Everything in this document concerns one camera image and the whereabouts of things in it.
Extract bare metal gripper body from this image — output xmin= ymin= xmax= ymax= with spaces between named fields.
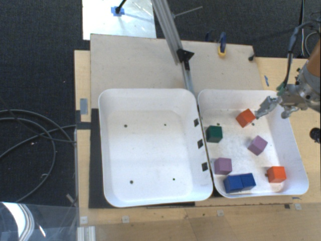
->
xmin=278 ymin=83 xmax=321 ymax=110

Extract orange cube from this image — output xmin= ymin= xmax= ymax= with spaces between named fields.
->
xmin=266 ymin=166 xmax=287 ymax=184
xmin=235 ymin=108 xmax=257 ymax=129

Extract purple cube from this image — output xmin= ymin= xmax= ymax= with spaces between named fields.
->
xmin=213 ymin=157 xmax=233 ymax=176
xmin=247 ymin=135 xmax=269 ymax=157

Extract white plastic tray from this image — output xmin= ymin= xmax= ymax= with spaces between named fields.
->
xmin=98 ymin=88 xmax=214 ymax=208
xmin=197 ymin=88 xmax=310 ymax=199

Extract green cube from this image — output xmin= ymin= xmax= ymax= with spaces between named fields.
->
xmin=205 ymin=125 xmax=224 ymax=144

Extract thin black rod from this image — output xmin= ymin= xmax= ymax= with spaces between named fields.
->
xmin=197 ymin=104 xmax=214 ymax=198

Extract blue cube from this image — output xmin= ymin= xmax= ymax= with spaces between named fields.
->
xmin=223 ymin=175 xmax=244 ymax=194
xmin=240 ymin=173 xmax=257 ymax=191

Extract pale flat board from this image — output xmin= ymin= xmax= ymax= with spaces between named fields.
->
xmin=89 ymin=33 xmax=264 ymax=110

